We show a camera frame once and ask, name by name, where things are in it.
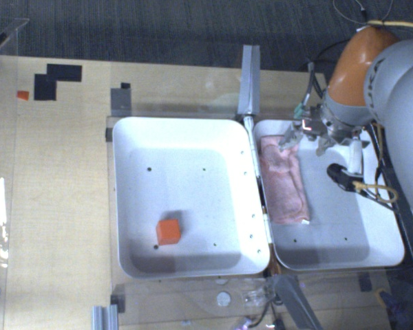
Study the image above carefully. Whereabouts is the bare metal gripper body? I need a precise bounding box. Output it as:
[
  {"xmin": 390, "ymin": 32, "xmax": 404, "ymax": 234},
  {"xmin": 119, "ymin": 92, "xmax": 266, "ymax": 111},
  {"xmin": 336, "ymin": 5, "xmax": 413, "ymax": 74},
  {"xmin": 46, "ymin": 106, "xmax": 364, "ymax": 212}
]
[{"xmin": 297, "ymin": 110, "xmax": 354, "ymax": 145}]

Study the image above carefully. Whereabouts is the pink folded cloth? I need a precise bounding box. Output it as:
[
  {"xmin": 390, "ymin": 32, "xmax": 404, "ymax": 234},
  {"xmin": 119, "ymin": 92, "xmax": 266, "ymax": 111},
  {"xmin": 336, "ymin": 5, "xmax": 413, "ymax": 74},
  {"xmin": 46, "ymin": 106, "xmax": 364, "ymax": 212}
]
[{"xmin": 258, "ymin": 134, "xmax": 311, "ymax": 226}]

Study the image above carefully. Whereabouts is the white plastic tray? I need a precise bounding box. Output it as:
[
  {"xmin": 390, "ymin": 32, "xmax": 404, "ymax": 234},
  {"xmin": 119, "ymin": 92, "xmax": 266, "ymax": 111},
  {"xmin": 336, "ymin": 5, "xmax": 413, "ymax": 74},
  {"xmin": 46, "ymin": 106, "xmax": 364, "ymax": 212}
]
[
  {"xmin": 112, "ymin": 116, "xmax": 272, "ymax": 281},
  {"xmin": 253, "ymin": 118, "xmax": 407, "ymax": 272}
]

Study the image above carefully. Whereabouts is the orange cube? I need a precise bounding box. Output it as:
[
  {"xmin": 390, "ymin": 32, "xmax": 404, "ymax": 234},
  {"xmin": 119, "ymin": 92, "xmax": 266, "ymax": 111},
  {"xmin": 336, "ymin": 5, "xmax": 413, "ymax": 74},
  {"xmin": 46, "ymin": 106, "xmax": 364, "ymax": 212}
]
[{"xmin": 155, "ymin": 218, "xmax": 183, "ymax": 247}]

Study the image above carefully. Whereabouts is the black cylinder on white bracket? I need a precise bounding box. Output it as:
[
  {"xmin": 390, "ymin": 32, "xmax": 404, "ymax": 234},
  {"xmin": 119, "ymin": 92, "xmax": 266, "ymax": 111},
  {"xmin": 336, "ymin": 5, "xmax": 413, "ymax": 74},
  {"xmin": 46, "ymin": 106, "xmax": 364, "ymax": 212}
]
[{"xmin": 326, "ymin": 138, "xmax": 365, "ymax": 193}]

